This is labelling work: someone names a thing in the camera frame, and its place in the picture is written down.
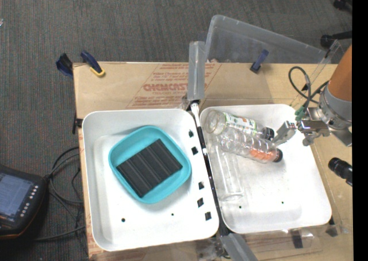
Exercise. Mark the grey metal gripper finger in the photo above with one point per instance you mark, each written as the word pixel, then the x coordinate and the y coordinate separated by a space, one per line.
pixel 285 131
pixel 307 141

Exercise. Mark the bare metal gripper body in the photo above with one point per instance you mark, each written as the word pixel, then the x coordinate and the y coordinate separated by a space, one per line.
pixel 330 124

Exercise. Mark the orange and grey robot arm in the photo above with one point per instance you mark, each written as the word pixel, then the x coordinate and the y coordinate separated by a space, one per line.
pixel 341 76

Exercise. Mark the clear bottle orange label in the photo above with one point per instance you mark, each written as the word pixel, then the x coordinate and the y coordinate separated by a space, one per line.
pixel 253 150

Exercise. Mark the clear bottle green white label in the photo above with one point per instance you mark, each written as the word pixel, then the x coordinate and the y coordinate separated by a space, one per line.
pixel 238 122

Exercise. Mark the white plastic tray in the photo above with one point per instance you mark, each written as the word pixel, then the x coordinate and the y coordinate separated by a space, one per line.
pixel 149 225
pixel 273 191

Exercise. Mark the clear plastic bottle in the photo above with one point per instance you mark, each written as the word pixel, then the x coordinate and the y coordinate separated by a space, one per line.
pixel 230 179

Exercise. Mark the black ribbed square pad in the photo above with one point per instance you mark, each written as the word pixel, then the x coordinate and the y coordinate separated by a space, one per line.
pixel 149 168

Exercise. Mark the blue plate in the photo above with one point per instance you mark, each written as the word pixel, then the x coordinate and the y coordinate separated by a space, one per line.
pixel 126 150

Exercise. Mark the brown cardboard board red print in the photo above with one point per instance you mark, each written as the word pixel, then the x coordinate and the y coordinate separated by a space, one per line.
pixel 120 87

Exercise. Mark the black cylinder on white bracket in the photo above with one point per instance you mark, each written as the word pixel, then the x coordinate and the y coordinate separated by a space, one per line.
pixel 340 167

